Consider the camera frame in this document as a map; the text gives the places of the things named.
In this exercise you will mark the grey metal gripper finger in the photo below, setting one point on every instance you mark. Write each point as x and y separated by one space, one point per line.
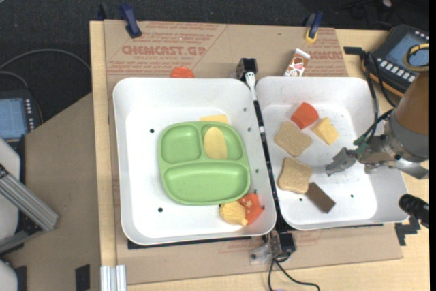
371 169
342 160

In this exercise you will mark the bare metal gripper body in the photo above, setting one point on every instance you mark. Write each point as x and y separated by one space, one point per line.
376 153

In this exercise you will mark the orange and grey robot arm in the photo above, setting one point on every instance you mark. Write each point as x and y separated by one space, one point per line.
413 105

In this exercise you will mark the white plastic tray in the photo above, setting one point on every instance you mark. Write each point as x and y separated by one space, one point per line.
354 187
143 180

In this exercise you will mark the yellow cheese wedge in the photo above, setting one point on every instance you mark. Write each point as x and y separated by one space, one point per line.
326 131

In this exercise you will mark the brown rectangular block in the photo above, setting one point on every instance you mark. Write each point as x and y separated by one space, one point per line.
320 197

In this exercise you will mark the tan bread slice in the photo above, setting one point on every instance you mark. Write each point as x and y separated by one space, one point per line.
294 176
292 139

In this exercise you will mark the orange wedge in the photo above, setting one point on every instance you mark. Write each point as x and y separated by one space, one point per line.
304 116

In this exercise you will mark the thin black and white rod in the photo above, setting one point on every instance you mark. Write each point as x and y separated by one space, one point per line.
261 126

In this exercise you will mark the orange piece with yellow star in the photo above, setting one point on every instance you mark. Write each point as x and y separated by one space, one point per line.
253 209

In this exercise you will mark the white and brown carton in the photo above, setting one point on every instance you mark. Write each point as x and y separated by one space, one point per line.
297 63

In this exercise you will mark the yellow shell-shaped biscuit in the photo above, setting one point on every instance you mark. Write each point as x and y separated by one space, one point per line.
232 213

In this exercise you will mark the yellow oval potato chip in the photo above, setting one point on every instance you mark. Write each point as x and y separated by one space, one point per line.
215 144

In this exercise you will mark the yellow cheese slice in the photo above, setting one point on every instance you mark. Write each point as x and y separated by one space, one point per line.
214 118

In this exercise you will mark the green divided plate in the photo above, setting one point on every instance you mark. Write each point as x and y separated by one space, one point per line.
190 180

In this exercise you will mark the brown cardboard board red print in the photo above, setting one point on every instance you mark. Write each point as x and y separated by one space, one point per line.
218 44

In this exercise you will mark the orange round lid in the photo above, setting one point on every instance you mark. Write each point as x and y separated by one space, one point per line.
182 73

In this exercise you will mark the black cylinder on white bracket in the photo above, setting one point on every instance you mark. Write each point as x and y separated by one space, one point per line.
413 204

